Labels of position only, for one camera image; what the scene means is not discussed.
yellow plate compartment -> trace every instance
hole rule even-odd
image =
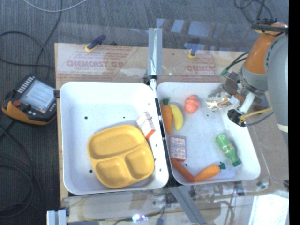
[[[95,133],[87,151],[99,181],[108,188],[123,188],[149,177],[155,163],[150,146],[135,126],[125,124]]]

yellow banana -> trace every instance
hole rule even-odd
[[[183,125],[182,112],[181,112],[180,108],[175,104],[169,104],[169,106],[171,107],[172,115],[174,117],[175,129],[179,130],[179,129],[181,129],[181,127]]]

blue clamp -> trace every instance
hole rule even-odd
[[[90,53],[91,51],[93,51],[97,48],[97,45],[102,44],[102,41],[104,41],[105,39],[106,39],[105,35],[101,35],[101,36],[97,37],[95,40],[93,40],[91,43],[87,44],[84,47],[85,51]]]
[[[195,38],[192,39],[186,46],[186,49],[189,50],[188,51],[188,57],[190,59],[194,59],[196,57],[196,51],[198,49],[198,45],[199,45],[200,39],[199,38]]]

white tray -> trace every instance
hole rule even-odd
[[[76,195],[156,189],[168,182],[169,173],[158,113],[151,88],[142,83],[68,82],[60,89],[63,181]],[[120,124],[135,125],[148,112],[155,133],[148,142],[155,158],[152,175],[120,189],[105,187],[92,171],[87,141],[96,132]]]
[[[169,103],[175,103],[183,112],[184,124],[181,130],[172,128],[173,136],[186,138],[186,161],[182,164],[194,176],[211,164],[225,163],[226,169],[210,179],[200,182],[188,182],[178,171],[172,169],[174,178],[183,185],[197,185],[213,182],[229,182],[253,180],[260,174],[260,164],[247,127],[240,127],[229,120],[227,111],[211,112],[205,103],[206,97],[219,86],[219,83],[189,83],[163,82],[157,86],[157,95],[162,105],[162,99],[169,98]],[[197,95],[201,107],[196,113],[184,111],[184,101],[191,95]],[[241,159],[241,165],[233,167],[231,161],[224,156],[215,138],[220,133],[226,133],[236,148]]]

green bottle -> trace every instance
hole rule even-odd
[[[221,133],[216,137],[216,141],[219,144],[219,147],[222,149],[226,157],[232,161],[233,166],[238,166],[241,164],[241,161],[237,159],[235,148],[228,140],[225,133]]]

